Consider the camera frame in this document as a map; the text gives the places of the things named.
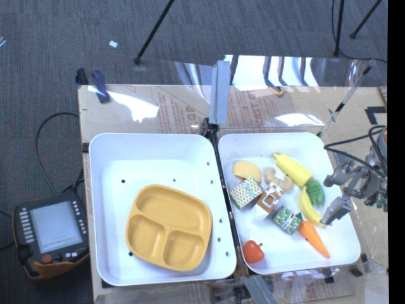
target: screen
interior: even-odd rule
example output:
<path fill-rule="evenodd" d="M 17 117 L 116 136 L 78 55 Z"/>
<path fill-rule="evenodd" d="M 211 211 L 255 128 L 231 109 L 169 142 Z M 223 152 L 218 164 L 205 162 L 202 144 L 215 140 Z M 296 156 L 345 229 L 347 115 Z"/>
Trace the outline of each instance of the screen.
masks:
<path fill-rule="evenodd" d="M 31 210 L 41 253 L 82 242 L 69 201 Z"/>

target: table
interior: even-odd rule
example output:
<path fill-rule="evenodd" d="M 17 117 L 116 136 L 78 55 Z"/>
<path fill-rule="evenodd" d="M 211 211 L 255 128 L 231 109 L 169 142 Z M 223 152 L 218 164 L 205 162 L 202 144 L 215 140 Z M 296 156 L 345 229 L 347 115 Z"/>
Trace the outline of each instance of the table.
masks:
<path fill-rule="evenodd" d="M 357 87 L 361 81 L 361 70 L 369 65 L 367 63 L 252 56 L 239 57 L 235 66 L 233 56 L 226 56 L 224 60 L 229 60 L 231 64 L 233 80 L 227 98 L 227 122 L 220 125 L 218 137 L 231 132 L 306 131 L 319 134 L 328 144 L 366 134 L 373 126 L 370 112 L 365 112 L 366 109 L 379 110 L 372 114 L 373 118 L 379 125 L 387 125 L 387 112 L 382 112 L 386 106 L 380 89 Z M 201 124 L 210 114 L 212 66 L 142 60 L 137 70 L 139 80 L 135 84 L 106 85 L 111 96 L 110 103 L 99 102 L 94 85 L 78 86 L 90 253 L 95 251 L 88 154 L 92 138 L 103 132 L 198 134 Z M 264 73 L 269 79 L 267 82 L 263 82 Z M 279 86 L 283 89 L 281 96 L 276 93 Z M 280 124 L 275 120 L 288 114 L 295 114 L 299 125 Z M 364 159 L 370 152 L 370 142 L 362 140 L 346 144 L 344 150 Z M 333 153 L 329 153 L 329 157 L 333 166 L 342 161 Z M 266 285 L 259 289 L 261 298 L 268 296 L 268 300 L 272 298 L 277 303 L 313 300 L 323 300 L 322 303 L 388 303 L 387 213 L 375 207 L 366 207 L 360 199 L 353 202 L 357 210 L 350 215 L 358 232 L 362 253 L 366 255 L 362 258 L 367 259 L 364 262 L 359 259 L 355 265 L 329 271 L 286 272 L 263 277 L 249 275 L 244 264 L 238 262 L 234 273 L 236 278 L 224 281 L 111 287 L 101 280 L 95 256 L 91 255 L 94 301 L 228 303 L 238 298 L 244 303 L 254 303 L 240 281 L 249 277 L 250 288 Z M 256 302 L 259 302 L 260 297 L 257 296 Z"/>

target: red apple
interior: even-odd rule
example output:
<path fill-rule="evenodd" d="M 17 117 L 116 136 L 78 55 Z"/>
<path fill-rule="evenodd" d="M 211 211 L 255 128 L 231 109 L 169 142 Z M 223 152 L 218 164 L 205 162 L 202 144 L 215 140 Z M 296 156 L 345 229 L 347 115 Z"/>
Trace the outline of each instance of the red apple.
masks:
<path fill-rule="evenodd" d="M 265 258 L 263 250 L 260 248 L 262 244 L 257 244 L 253 240 L 248 240 L 243 246 L 243 256 L 247 263 L 255 263 L 262 261 Z"/>

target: white tray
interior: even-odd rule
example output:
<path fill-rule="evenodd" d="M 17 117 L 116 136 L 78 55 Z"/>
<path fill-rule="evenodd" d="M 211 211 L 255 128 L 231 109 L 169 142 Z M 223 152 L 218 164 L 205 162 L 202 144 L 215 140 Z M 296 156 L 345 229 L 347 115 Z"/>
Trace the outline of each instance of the white tray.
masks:
<path fill-rule="evenodd" d="M 232 173 L 232 165 L 239 160 L 247 160 L 259 166 L 263 189 L 266 189 L 263 171 L 268 167 L 275 168 L 275 175 L 284 179 L 285 174 L 277 167 L 272 156 L 274 152 L 285 153 L 304 165 L 323 185 L 325 177 L 333 172 L 323 146 L 319 137 L 307 132 L 224 135 L 219 140 L 218 150 L 227 189 L 231 190 L 242 181 Z M 339 186 L 323 187 L 323 190 L 325 203 L 315 205 L 321 215 L 330 202 L 341 195 Z M 294 184 L 293 189 L 281 197 L 270 215 L 282 205 L 295 214 L 300 212 L 297 202 L 300 193 L 301 188 Z M 238 209 L 232 203 L 232 209 L 241 246 L 250 239 L 263 243 L 261 248 L 265 253 L 265 259 L 258 263 L 246 263 L 258 274 L 346 265 L 355 262 L 360 256 L 360 243 L 349 214 L 340 220 L 334 220 L 332 225 L 316 227 L 330 254 L 330 258 L 325 258 L 298 231 L 290 235 L 281 230 L 270 218 L 255 220 L 249 207 Z"/>
<path fill-rule="evenodd" d="M 100 134 L 89 146 L 96 262 L 114 286 L 223 279 L 236 267 L 227 207 L 212 144 L 195 134 Z M 207 204 L 212 215 L 201 264 L 178 272 L 129 255 L 125 227 L 138 192 L 172 187 Z"/>

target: gray carpet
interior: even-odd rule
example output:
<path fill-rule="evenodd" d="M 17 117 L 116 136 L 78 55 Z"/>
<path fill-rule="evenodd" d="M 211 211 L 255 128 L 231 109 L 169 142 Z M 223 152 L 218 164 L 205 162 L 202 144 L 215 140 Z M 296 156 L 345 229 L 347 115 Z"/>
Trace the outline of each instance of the gray carpet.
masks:
<path fill-rule="evenodd" d="M 35 154 L 40 124 L 61 111 L 78 113 L 76 72 L 108 73 L 108 83 L 136 80 L 133 59 L 169 0 L 0 0 L 0 210 L 53 195 Z M 345 0 L 339 57 L 374 58 L 362 86 L 387 85 L 388 0 L 356 39 L 352 33 L 377 0 Z M 176 0 L 143 58 L 213 65 L 224 54 L 333 58 L 333 0 Z M 337 30 L 340 0 L 335 0 Z M 108 45 L 118 43 L 117 48 Z M 79 174 L 78 120 L 50 120 L 39 153 L 57 191 Z M 84 197 L 83 186 L 79 194 Z M 0 246 L 12 241 L 0 213 Z M 89 261 L 49 281 L 34 282 L 14 247 L 0 252 L 2 303 L 92 302 Z"/>

